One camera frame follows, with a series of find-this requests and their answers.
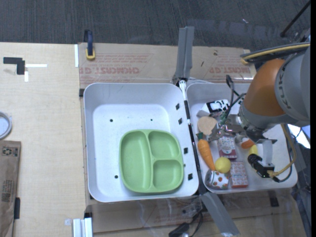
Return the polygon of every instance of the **orange carrot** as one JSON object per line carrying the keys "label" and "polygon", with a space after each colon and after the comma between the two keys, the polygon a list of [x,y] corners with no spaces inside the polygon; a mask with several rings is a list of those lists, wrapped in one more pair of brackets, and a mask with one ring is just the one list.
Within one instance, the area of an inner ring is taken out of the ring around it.
{"label": "orange carrot", "polygon": [[255,145],[255,143],[249,139],[249,140],[242,142],[241,147],[243,149],[248,149],[248,148],[251,148],[253,145]]}
{"label": "orange carrot", "polygon": [[215,164],[214,164],[212,152],[211,152],[211,149],[209,147],[208,141],[202,139],[203,133],[199,133],[199,134],[197,134],[197,136],[199,138],[198,143],[197,143],[197,148],[198,148],[200,155],[202,156],[202,158],[205,161],[205,163],[207,164],[207,166],[211,170],[215,171]]}

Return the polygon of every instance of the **brown cardboard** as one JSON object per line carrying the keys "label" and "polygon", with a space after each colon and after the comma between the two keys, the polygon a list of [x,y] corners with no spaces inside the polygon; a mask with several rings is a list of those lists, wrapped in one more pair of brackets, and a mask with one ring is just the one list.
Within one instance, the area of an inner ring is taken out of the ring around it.
{"label": "brown cardboard", "polygon": [[0,236],[13,235],[21,142],[0,141]]}
{"label": "brown cardboard", "polygon": [[[78,44],[80,88],[94,82],[172,82],[177,66],[177,46],[95,43],[95,59],[87,60],[87,43]],[[253,65],[243,65],[243,48],[194,46],[191,79],[223,82],[252,80]]]}

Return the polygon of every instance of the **recycling symbol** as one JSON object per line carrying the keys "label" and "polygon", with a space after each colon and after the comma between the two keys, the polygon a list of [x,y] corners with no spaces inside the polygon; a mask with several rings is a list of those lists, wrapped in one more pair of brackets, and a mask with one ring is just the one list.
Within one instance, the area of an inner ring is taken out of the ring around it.
{"label": "recycling symbol", "polygon": [[12,154],[12,149],[10,148],[3,148],[2,149],[2,154],[5,155],[5,156],[9,156]]}

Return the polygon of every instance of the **white tape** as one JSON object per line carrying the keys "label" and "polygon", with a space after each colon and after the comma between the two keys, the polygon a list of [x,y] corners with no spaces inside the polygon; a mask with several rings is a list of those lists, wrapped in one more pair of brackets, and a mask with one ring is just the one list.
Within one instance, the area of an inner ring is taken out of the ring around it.
{"label": "white tape", "polygon": [[79,58],[78,58],[78,45],[75,45],[75,67],[79,67]]}
{"label": "white tape", "polygon": [[65,219],[65,226],[71,226],[72,219]]}
{"label": "white tape", "polygon": [[25,64],[26,68],[47,68],[47,64]]}
{"label": "white tape", "polygon": [[27,70],[24,71],[24,82],[29,81],[29,72]]}

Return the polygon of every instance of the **yellow cable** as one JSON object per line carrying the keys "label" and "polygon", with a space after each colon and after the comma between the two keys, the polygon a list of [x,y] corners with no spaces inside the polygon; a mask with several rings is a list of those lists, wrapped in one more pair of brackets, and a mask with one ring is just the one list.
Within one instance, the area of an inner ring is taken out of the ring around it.
{"label": "yellow cable", "polygon": [[289,136],[289,134],[286,132],[285,130],[285,127],[284,127],[284,124],[281,124],[281,127],[283,129],[283,132],[284,132],[284,135],[286,136],[288,142],[290,143],[290,146],[292,148],[292,151],[293,151],[293,159],[292,161],[287,165],[285,166],[282,170],[280,171],[277,171],[277,172],[274,172],[272,170],[268,170],[267,173],[269,174],[269,176],[271,178],[274,178],[275,176],[278,176],[280,175],[281,173],[283,173],[284,171],[286,171],[296,160],[296,149],[295,149],[295,146],[293,144],[293,141],[292,141],[292,138]]}
{"label": "yellow cable", "polygon": [[248,56],[244,56],[244,57],[242,57],[240,59],[240,61],[244,65],[246,65],[246,64],[248,64],[248,62],[246,61],[247,59],[251,59],[251,58],[262,56],[262,55],[269,54],[269,53],[276,53],[276,52],[280,52],[280,51],[286,51],[286,50],[291,50],[291,49],[298,49],[298,48],[308,47],[310,45],[311,44],[308,43],[308,44],[285,46],[285,47],[275,48],[275,49],[271,49],[271,50],[266,50],[266,51],[263,51],[263,52],[258,52],[258,53],[250,54]]}

